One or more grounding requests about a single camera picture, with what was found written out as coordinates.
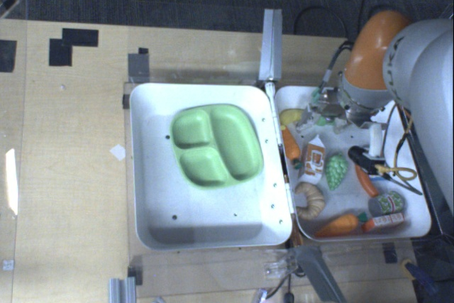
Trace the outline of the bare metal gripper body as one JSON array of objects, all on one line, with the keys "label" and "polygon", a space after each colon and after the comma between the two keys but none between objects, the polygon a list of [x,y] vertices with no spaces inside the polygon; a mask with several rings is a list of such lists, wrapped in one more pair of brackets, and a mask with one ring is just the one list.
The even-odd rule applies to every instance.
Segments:
[{"label": "bare metal gripper body", "polygon": [[311,110],[325,119],[342,119],[358,127],[371,122],[371,118],[377,114],[376,109],[354,101],[339,87],[316,88],[311,94]]}]

